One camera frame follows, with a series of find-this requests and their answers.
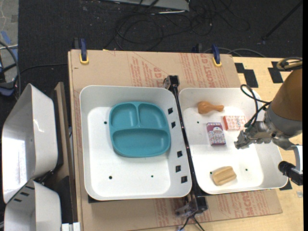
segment red and white box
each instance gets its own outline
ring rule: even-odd
[[[211,122],[206,125],[207,133],[211,145],[225,145],[226,139],[223,133],[223,128],[219,122]]]
[[[227,131],[238,131],[245,129],[246,118],[244,115],[226,115],[222,118]]]

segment teal tray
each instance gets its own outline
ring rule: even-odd
[[[118,103],[110,111],[109,129],[113,148],[122,156],[158,156],[171,146],[167,118],[153,103]]]

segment cardboard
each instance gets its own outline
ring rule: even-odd
[[[80,50],[71,50],[68,53],[68,61],[77,213],[82,230],[129,231],[160,227],[166,227],[163,229],[166,231],[175,230],[175,227],[167,227],[181,226],[185,222],[184,218],[175,216],[175,210],[184,205],[181,198],[89,203],[83,175],[80,91],[88,85],[162,87],[168,75],[179,76],[181,89],[239,87],[241,83],[245,83],[244,77],[237,74],[234,60],[230,55],[221,55],[222,67],[215,67],[211,54],[88,51],[88,65],[80,63],[79,54]],[[278,88],[279,86],[276,86],[271,89],[273,95]],[[209,209],[196,217],[200,222],[256,218],[256,216],[282,213],[276,190],[211,195],[207,196],[206,200]],[[246,226],[243,222],[236,223],[239,227]],[[220,230],[238,230],[237,227],[231,228],[229,225],[217,225]],[[285,223],[281,221],[281,225],[276,225],[278,229],[273,230],[279,230],[284,225]],[[256,224],[246,228],[246,230],[260,230]]]

